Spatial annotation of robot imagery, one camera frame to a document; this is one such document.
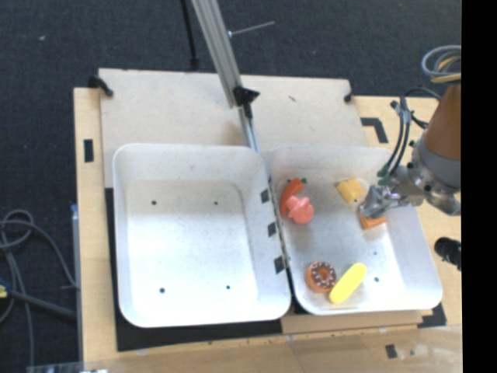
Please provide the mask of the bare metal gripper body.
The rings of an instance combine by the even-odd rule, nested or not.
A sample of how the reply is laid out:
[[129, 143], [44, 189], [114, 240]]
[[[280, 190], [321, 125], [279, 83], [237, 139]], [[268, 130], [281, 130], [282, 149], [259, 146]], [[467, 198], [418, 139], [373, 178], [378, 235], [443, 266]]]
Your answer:
[[459, 216], [458, 192], [458, 188], [440, 182], [421, 162], [411, 161], [381, 177], [377, 185], [370, 186], [368, 196], [374, 199], [374, 206], [380, 200], [387, 201], [388, 210], [426, 202], [448, 216]]

